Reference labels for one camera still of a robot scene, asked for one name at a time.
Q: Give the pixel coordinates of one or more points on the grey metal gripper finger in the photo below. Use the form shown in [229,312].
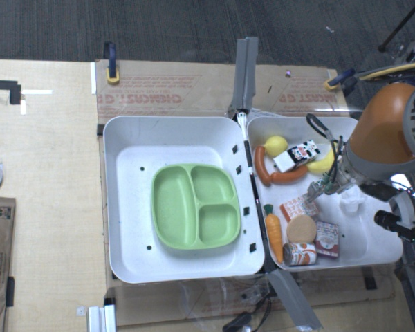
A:
[312,191]

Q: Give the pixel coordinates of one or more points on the orange and white can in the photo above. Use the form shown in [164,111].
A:
[299,254]

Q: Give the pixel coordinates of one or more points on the orange and white packet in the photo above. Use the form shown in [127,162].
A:
[295,206]

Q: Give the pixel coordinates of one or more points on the yellow lemon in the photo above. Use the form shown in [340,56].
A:
[276,146]

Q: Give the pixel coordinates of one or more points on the black cylinder on white bracket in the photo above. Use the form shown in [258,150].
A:
[392,222]

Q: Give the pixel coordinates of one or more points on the yellow banana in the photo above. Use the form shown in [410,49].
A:
[321,166]

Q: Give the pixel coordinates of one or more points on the brown cardboard board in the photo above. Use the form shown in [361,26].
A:
[180,88]

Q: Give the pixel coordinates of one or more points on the dark red carton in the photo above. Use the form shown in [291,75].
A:
[326,240]

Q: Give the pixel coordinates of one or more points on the red linked sausages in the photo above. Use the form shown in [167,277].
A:
[261,168]

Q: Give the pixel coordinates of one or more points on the tan round biscuit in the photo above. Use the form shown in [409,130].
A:
[301,229]

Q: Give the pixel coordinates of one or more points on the orange carrot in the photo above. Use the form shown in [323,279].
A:
[275,232]

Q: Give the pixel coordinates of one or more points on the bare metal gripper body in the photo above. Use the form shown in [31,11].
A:
[344,182]

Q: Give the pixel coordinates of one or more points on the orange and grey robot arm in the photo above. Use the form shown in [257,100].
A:
[384,130]

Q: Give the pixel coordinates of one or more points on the white plastic tray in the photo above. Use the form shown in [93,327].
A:
[131,199]
[373,240]

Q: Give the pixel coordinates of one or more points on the green divided plate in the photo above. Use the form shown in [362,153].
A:
[174,206]

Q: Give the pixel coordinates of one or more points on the cow print milk carton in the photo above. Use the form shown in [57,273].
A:
[294,156]

